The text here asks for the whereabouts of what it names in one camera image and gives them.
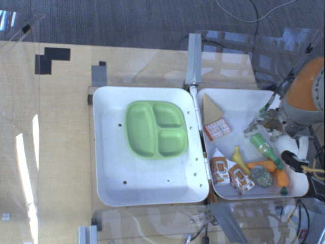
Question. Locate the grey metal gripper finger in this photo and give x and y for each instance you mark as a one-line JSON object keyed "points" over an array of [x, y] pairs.
{"points": [[274, 136], [250, 129]]}

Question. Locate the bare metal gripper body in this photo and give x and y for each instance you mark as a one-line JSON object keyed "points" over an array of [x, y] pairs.
{"points": [[272, 122]]}

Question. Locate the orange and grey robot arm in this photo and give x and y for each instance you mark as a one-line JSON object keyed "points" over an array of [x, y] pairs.
{"points": [[302, 90]]}

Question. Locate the green plastic bottle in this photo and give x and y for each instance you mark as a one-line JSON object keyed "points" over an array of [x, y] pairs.
{"points": [[262, 146]]}

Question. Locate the white plastic tray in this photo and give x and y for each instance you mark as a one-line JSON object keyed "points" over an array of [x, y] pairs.
{"points": [[241, 110], [142, 182]]}

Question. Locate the orange carrot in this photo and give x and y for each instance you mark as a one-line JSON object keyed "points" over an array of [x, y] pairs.
{"points": [[264, 164], [281, 178]]}

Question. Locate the yellow banana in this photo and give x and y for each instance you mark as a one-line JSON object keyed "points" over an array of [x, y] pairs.
{"points": [[240, 160]]}

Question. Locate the red and white packet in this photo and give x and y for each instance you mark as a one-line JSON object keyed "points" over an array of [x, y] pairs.
{"points": [[217, 129]]}

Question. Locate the grey and green can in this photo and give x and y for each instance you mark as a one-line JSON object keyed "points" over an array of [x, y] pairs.
{"points": [[262, 177]]}

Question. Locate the tan triangular bread slice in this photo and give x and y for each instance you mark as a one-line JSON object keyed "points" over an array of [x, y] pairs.
{"points": [[209, 110]]}

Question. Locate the brown and white carton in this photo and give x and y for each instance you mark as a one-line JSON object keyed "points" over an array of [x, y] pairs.
{"points": [[219, 168], [240, 178]]}

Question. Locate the thin black and white rod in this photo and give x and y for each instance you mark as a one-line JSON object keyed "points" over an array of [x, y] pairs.
{"points": [[198, 121]]}

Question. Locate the green divided plate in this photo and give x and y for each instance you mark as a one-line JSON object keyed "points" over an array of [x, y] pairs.
{"points": [[141, 131]]}

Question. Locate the black cylinder on white bracket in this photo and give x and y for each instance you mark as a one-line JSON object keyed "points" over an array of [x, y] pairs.
{"points": [[292, 160]]}

